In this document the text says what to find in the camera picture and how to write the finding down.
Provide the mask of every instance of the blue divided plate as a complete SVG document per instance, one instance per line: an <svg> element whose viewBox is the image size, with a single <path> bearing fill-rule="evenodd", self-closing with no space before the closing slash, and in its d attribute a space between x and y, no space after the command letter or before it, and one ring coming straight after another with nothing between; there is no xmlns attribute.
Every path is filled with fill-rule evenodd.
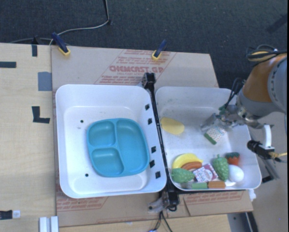
<svg viewBox="0 0 289 232"><path fill-rule="evenodd" d="M105 177L138 174L149 164L143 130L134 120L112 118L92 123L87 129L92 166Z"/></svg>

